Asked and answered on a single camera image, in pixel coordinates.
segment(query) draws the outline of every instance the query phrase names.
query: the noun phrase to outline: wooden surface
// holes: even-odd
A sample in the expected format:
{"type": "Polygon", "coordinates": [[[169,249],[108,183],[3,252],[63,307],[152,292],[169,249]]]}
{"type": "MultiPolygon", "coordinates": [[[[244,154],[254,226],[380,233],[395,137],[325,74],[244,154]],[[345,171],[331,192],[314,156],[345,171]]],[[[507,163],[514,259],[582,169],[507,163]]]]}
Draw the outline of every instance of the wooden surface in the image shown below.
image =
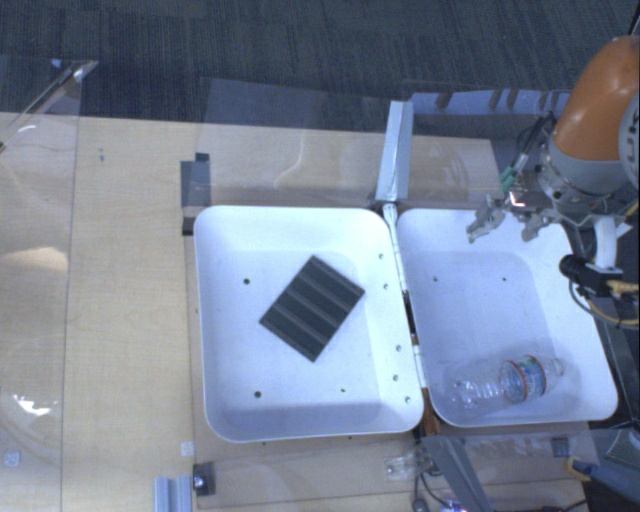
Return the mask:
{"type": "MultiPolygon", "coordinates": [[[[266,176],[269,190],[307,187],[307,178],[300,182],[304,176],[319,180],[316,184],[340,176],[342,183],[359,187],[377,171],[383,136],[92,118],[80,119],[79,126],[62,506],[74,512],[147,512],[155,477],[190,473],[194,456],[189,443],[194,428],[201,428],[193,419],[180,161],[193,160],[197,149],[206,149],[214,176],[237,172],[240,184],[266,176]]],[[[435,203],[444,204],[436,193],[438,183],[449,190],[442,197],[453,202],[468,201],[469,191],[482,196],[493,187],[495,163],[486,142],[456,146],[451,140],[418,138],[413,155],[415,189],[427,191],[435,203]],[[447,163],[443,145],[458,163],[447,163]],[[459,162],[469,177],[460,194],[450,191],[447,178],[447,169],[459,169],[459,162]]],[[[580,484],[564,478],[560,461],[553,459],[544,459],[548,476],[537,482],[526,482],[525,475],[525,480],[501,483],[509,465],[521,463],[496,461],[482,469],[490,482],[487,493],[503,508],[565,506],[582,497],[580,484]]],[[[55,488],[56,483],[49,485],[55,488]]],[[[433,488],[446,493],[442,479],[434,480],[433,488]]],[[[35,506],[34,496],[10,502],[8,492],[0,485],[0,504],[13,504],[3,510],[57,508],[35,506]]],[[[399,492],[234,510],[386,512],[408,511],[410,503],[410,493],[399,492]]]]}

